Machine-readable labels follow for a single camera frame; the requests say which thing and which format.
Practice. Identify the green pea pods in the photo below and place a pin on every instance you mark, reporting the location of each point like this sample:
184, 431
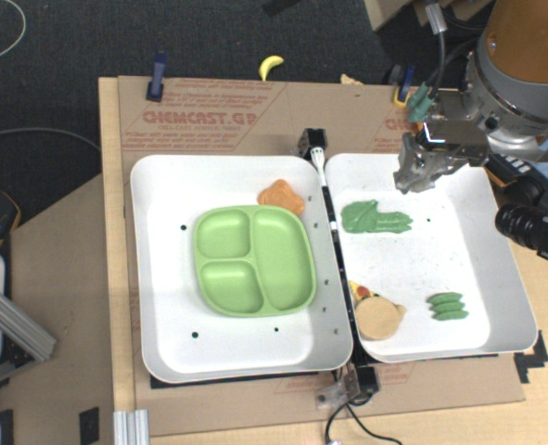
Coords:
447, 306

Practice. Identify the brown cardboard board red print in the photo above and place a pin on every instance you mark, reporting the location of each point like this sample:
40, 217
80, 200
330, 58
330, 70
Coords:
218, 123

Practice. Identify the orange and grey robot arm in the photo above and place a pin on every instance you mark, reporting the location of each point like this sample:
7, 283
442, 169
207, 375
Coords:
524, 26

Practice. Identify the yellow pizza slice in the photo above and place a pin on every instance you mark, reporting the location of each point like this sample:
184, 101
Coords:
361, 290

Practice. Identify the small beige crumpled piece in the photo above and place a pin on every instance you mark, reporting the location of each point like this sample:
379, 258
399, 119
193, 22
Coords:
350, 80

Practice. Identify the green divided plate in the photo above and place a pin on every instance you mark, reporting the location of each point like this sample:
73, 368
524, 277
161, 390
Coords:
273, 258

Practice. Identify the yellow banana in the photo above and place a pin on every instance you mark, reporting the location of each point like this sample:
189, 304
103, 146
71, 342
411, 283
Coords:
269, 65

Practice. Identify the black cylinder on white bracket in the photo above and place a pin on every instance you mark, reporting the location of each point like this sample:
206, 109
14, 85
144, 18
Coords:
526, 227

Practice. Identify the green lettuce leaf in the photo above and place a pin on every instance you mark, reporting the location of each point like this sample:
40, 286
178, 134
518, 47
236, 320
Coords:
361, 216

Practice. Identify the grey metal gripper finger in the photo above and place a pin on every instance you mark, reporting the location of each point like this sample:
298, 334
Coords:
440, 167
405, 169

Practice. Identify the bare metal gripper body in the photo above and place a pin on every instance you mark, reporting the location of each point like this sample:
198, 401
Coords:
454, 123

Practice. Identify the thin black and white rod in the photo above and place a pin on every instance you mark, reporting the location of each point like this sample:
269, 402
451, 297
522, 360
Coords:
333, 220

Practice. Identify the white plastic tray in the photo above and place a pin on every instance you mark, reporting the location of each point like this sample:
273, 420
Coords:
171, 271
412, 267

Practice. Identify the tan round bread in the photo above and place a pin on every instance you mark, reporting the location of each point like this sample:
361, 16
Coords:
376, 319

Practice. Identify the orange biscuit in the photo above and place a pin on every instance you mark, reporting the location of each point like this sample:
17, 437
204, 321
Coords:
280, 195

